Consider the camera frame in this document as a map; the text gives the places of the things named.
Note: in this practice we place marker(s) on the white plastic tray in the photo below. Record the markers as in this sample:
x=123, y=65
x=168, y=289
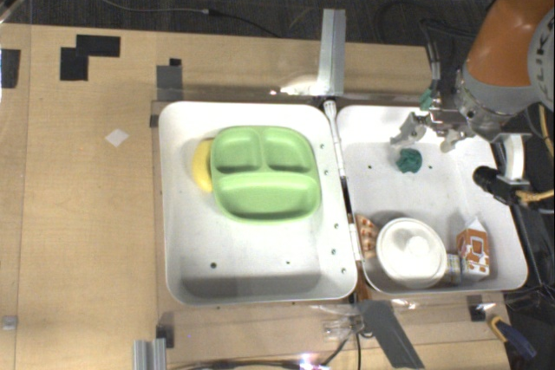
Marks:
x=260, y=255
x=442, y=195

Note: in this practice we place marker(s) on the white bowl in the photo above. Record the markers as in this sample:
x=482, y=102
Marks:
x=409, y=251

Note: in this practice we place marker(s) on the green divided plate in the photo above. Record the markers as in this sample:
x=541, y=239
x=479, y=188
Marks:
x=264, y=182

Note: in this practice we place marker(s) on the pizza slice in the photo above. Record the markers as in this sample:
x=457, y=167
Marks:
x=367, y=235

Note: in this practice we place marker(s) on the yellow banana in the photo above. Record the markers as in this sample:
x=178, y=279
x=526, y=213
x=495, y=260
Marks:
x=200, y=169

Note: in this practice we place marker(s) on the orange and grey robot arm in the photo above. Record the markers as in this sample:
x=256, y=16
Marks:
x=498, y=47

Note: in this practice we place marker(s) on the green broccoli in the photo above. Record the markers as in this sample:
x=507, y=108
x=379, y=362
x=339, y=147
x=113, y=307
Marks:
x=409, y=161

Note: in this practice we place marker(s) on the small pale can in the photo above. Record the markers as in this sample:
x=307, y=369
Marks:
x=455, y=269

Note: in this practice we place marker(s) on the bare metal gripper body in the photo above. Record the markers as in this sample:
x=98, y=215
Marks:
x=481, y=121

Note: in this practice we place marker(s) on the black cylinder on white bracket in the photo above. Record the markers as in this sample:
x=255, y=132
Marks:
x=498, y=183

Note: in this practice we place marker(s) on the orange and white carton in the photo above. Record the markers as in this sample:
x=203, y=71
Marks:
x=473, y=249

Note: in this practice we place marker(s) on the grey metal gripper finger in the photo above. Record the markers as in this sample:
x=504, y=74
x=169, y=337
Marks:
x=453, y=139
x=409, y=129

